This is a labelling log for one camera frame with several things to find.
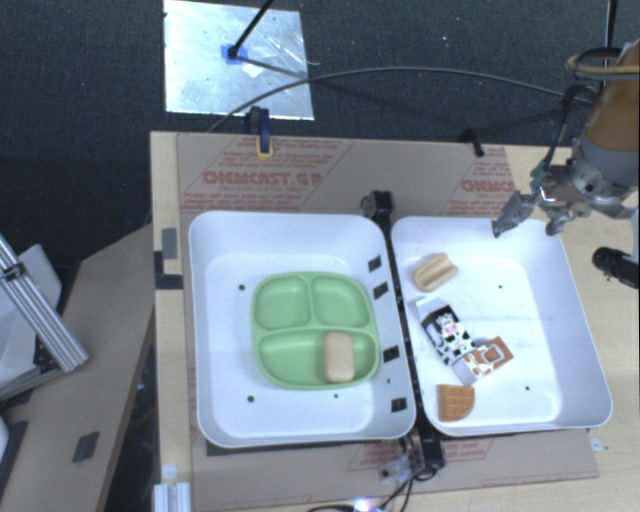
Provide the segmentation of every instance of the wooden board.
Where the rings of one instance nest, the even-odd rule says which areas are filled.
[[[2,512],[104,508],[153,338],[151,244],[149,226],[82,263],[63,320],[90,359],[7,412],[28,425]]]

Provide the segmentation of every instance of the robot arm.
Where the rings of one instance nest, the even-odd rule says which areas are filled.
[[[565,165],[551,165],[555,149],[552,147],[531,173],[531,193],[516,191],[502,209],[502,215],[491,224],[494,236],[498,237],[529,217],[536,205],[549,217],[546,226],[549,236],[560,233],[567,222],[586,217],[594,210],[614,219],[630,219],[633,254],[601,248],[594,254],[593,263],[606,274],[638,288],[638,209],[624,206],[623,201],[638,190],[640,40],[626,45],[613,67],[601,70],[581,65],[585,56],[611,57],[610,50],[604,52],[587,52],[567,63],[578,77],[607,80],[573,146],[571,158]],[[579,89],[574,86],[565,94],[565,118]]]

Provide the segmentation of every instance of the black bracket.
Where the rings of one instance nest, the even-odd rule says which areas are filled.
[[[371,219],[380,227],[386,242],[387,254],[389,256],[389,267],[393,278],[393,288],[396,294],[396,303],[398,306],[398,313],[400,314],[400,325],[402,327],[404,346],[407,353],[409,374],[411,375],[411,384],[417,408],[416,427],[418,429],[418,434],[420,435],[420,444],[422,447],[425,466],[426,468],[430,468],[435,471],[445,465],[444,452],[442,450],[440,439],[424,412],[424,404],[422,403],[418,371],[416,370],[413,346],[411,345],[411,338],[409,337],[409,327],[407,325],[402,289],[400,287],[398,265],[396,263],[393,244],[391,241],[391,212],[393,211],[393,208],[393,196],[391,192],[388,191],[371,192],[360,203],[360,213]]]
[[[18,458],[18,452],[27,431],[27,424],[26,421],[19,421],[8,426],[9,440],[0,462],[0,500],[2,500],[4,491],[9,483],[11,470]]]
[[[5,279],[6,281],[13,281],[17,279],[22,274],[24,274],[27,269],[24,266],[24,263],[19,261],[15,265],[11,265],[9,268],[3,268],[0,270],[0,280]]]
[[[478,158],[482,158],[484,156],[484,149],[482,149],[480,139],[478,139],[478,134],[472,128],[467,128],[466,130],[464,130],[458,137],[457,142],[471,142],[471,144],[473,145],[473,152],[476,154],[476,156]]]
[[[271,121],[269,109],[251,107],[249,113],[244,116],[242,125],[243,133],[259,135],[259,154],[268,156],[271,154]]]

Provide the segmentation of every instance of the black cable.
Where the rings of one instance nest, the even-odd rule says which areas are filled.
[[[353,512],[355,509],[351,505],[325,505],[322,507],[310,508],[307,512],[319,512],[320,510],[337,510],[338,512]]]
[[[437,473],[438,473],[437,470],[431,471],[431,473],[429,473],[426,476],[422,476],[422,473],[418,473],[416,476],[413,477],[413,479],[418,481],[418,482],[428,482],[429,480],[433,479],[436,476]]]
[[[433,67],[423,67],[423,66],[391,66],[391,67],[382,67],[382,68],[362,68],[362,69],[351,69],[348,71],[340,71],[337,73],[328,73],[326,75],[318,75],[314,77],[303,78],[301,80],[297,80],[295,82],[291,82],[285,85],[281,85],[280,87],[276,87],[270,91],[267,91],[255,98],[243,103],[239,107],[233,109],[233,111],[229,112],[222,119],[214,123],[207,132],[213,132],[217,130],[222,124],[224,124],[227,120],[231,119],[234,114],[245,110],[252,105],[255,105],[259,101],[273,96],[274,94],[278,94],[279,92],[286,91],[288,89],[293,89],[295,87],[299,87],[301,85],[306,85],[314,82],[321,82],[323,80],[331,80],[334,78],[342,78],[346,76],[356,76],[356,75],[367,75],[373,73],[390,73],[390,72],[414,72],[414,73],[442,73],[449,75],[461,75],[461,76],[472,76],[474,78],[483,78],[485,80],[493,80],[496,82],[502,82],[509,85],[514,85],[517,87],[524,87],[526,89],[531,89],[534,91],[542,92],[545,94],[551,94],[553,96],[563,97],[564,94],[555,91],[553,89],[547,89],[546,87],[540,87],[538,85],[529,84],[526,82],[520,82],[519,80],[513,80],[511,78],[504,78],[501,76],[491,75],[488,73],[479,73],[476,71],[467,71],[464,69],[451,69],[451,68],[433,68]]]
[[[567,127],[567,120],[569,118],[569,113],[571,112],[571,108],[573,106],[573,102],[577,101],[578,95],[581,93],[590,93],[591,95],[596,95],[596,92],[593,89],[590,89],[586,85],[575,84],[569,87],[562,96],[562,101],[560,105],[562,110],[560,112],[560,122],[558,123],[558,129],[556,130],[556,134],[553,138],[553,142],[549,146],[549,151],[547,151],[546,156],[543,159],[543,163],[545,166],[545,171],[551,165],[551,161],[553,160],[553,156],[556,152],[556,149],[562,142],[564,138],[564,131]]]
[[[404,502],[402,503],[402,507],[400,507],[399,512],[404,512],[409,504],[409,498],[411,497],[411,489],[413,489],[413,478],[409,480],[409,486],[407,487],[407,494],[404,497]]]
[[[400,487],[398,487],[392,495],[390,495],[386,500],[384,500],[382,503],[380,503],[380,505],[378,505],[378,508],[383,509],[389,504],[391,503],[402,491],[404,491],[405,487],[407,487],[407,485],[409,485],[409,482],[413,482],[413,478],[409,478],[409,480],[407,480],[405,483],[403,483]]]

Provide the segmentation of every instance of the wire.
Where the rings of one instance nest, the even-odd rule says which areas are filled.
[[[320,510],[337,510],[338,512],[353,512],[351,505],[325,505],[322,507],[310,508],[307,512],[320,512]]]
[[[404,501],[402,502],[402,507],[400,507],[400,512],[404,512],[409,504],[409,498],[411,497],[411,489],[413,489],[413,481],[414,478],[409,480],[409,486],[407,487],[407,494],[404,497]]]
[[[556,152],[556,149],[562,142],[564,138],[564,133],[567,128],[567,120],[569,118],[569,113],[571,112],[571,108],[575,101],[578,101],[578,95],[581,93],[590,93],[592,95],[596,95],[596,92],[593,89],[590,89],[586,85],[582,84],[574,84],[569,87],[562,96],[562,101],[560,102],[562,105],[562,110],[560,112],[560,122],[558,123],[558,129],[556,131],[555,137],[553,138],[553,142],[551,146],[549,146],[549,150],[547,151],[546,156],[542,160],[541,164],[543,165],[543,169],[546,172],[551,165],[551,161],[553,160],[553,156]]]
[[[418,473],[416,476],[413,477],[413,479],[418,482],[428,482],[429,480],[433,479],[437,473],[438,473],[437,470],[431,471],[431,473],[426,476],[421,476],[422,473]]]
[[[552,96],[562,97],[563,93],[559,91],[555,91],[553,89],[547,89],[546,87],[540,87],[538,85],[529,84],[526,82],[520,82],[519,80],[513,80],[511,78],[504,78],[497,75],[492,75],[489,73],[479,73],[477,71],[467,71],[464,69],[452,69],[452,68],[433,68],[433,67],[424,67],[424,66],[391,66],[391,67],[381,67],[381,68],[362,68],[362,69],[351,69],[348,71],[340,71],[337,73],[328,73],[326,75],[318,75],[314,77],[307,77],[295,82],[290,82],[285,85],[281,85],[280,87],[276,87],[275,89],[271,89],[255,98],[243,103],[239,107],[233,109],[233,111],[229,112],[222,119],[214,123],[207,132],[213,132],[217,130],[220,126],[222,126],[225,122],[233,117],[234,114],[245,110],[252,105],[255,105],[259,101],[262,101],[274,94],[278,94],[282,91],[286,91],[288,89],[293,89],[295,87],[299,87],[301,85],[311,84],[315,82],[322,82],[325,80],[332,80],[334,78],[342,78],[346,76],[356,76],[356,75],[368,75],[375,73],[399,73],[399,72],[413,72],[413,73],[442,73],[448,75],[459,75],[459,76],[471,76],[474,78],[482,78],[484,80],[492,80],[494,82],[502,82],[509,85],[523,87],[525,89],[531,89],[533,91],[538,91],[544,94],[550,94]]]
[[[597,67],[582,64],[586,59],[603,59],[605,63],[609,60],[618,59],[622,50],[620,48],[593,48],[580,55],[572,55],[567,60],[565,66],[573,71],[576,78],[588,80],[638,80],[640,68],[638,66],[609,66]]]

